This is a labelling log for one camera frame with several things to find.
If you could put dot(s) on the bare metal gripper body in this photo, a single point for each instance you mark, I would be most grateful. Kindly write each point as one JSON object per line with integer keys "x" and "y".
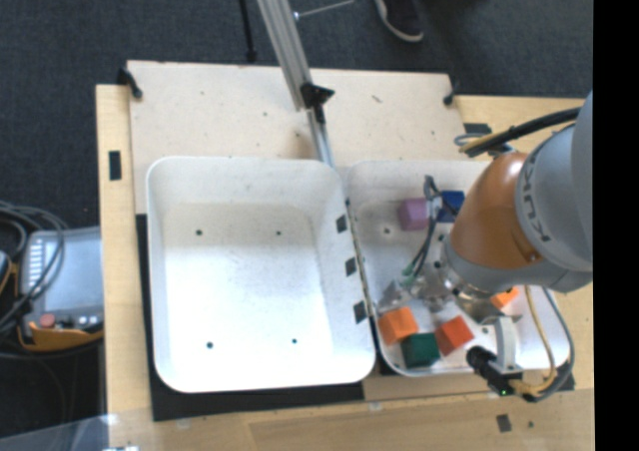
{"x": 435, "y": 289}

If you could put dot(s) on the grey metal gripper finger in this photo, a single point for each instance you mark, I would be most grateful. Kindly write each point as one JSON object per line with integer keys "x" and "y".
{"x": 391, "y": 297}
{"x": 486, "y": 313}

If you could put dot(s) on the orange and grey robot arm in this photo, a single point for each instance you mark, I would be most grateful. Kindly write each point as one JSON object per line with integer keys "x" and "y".
{"x": 504, "y": 224}

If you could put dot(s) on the orange cube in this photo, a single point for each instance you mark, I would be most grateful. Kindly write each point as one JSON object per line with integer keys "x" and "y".
{"x": 504, "y": 298}
{"x": 398, "y": 325}

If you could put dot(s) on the red-orange cube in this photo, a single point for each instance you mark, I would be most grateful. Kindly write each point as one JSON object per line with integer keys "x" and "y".
{"x": 453, "y": 335}

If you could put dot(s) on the green cube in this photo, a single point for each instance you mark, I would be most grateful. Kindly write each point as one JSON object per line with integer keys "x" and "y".
{"x": 420, "y": 350}

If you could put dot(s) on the purple cube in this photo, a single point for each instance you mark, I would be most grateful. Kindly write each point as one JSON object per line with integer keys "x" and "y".
{"x": 413, "y": 214}

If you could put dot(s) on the blue cube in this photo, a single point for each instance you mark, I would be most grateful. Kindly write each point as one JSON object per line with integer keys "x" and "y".
{"x": 453, "y": 200}

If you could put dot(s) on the white plastic tray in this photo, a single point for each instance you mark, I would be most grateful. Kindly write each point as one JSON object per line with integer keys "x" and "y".
{"x": 379, "y": 199}
{"x": 249, "y": 279}

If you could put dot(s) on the pale wood board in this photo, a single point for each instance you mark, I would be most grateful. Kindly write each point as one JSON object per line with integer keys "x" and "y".
{"x": 214, "y": 115}

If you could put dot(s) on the black cylinder on white bracket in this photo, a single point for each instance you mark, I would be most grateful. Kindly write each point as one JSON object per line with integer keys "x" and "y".
{"x": 504, "y": 344}

